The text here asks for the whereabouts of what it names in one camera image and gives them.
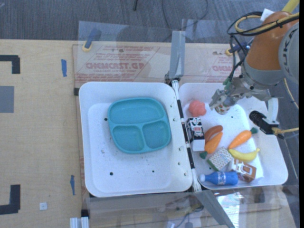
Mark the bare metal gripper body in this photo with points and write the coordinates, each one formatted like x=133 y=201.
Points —
x=247 y=89

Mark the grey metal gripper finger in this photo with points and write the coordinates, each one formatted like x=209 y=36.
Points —
x=217 y=98
x=230 y=101

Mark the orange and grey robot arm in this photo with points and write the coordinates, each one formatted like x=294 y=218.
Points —
x=263 y=53

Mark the small dotted can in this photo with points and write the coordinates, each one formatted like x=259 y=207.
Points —
x=222 y=110

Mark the pink lumpy toy food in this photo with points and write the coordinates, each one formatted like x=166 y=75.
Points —
x=197 y=108

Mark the orange brown sausage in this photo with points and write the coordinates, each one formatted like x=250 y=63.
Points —
x=212 y=130

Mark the cow print milk carton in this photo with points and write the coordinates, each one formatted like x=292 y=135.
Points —
x=196 y=130

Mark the orange carrot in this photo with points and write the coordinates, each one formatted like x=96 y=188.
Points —
x=241 y=138
x=213 y=144

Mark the thin black and white rod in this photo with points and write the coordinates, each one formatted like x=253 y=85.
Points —
x=182 y=117

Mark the yellow banana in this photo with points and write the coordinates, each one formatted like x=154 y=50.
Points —
x=244 y=155

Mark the green and orange patterned carton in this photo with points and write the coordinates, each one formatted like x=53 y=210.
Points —
x=219 y=159

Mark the white plastic tray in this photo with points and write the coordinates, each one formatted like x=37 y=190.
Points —
x=268 y=160
x=133 y=172

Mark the brown and white carton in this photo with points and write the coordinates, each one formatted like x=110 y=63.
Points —
x=247 y=171

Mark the blue plastic bottle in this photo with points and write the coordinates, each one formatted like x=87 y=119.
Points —
x=222 y=178

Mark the teal divided plate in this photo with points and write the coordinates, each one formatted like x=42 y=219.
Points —
x=139 y=125

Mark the brown cardboard board red print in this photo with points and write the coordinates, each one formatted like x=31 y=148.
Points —
x=118 y=65

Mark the black cylinder on white bracket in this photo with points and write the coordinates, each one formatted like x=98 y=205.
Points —
x=267 y=125

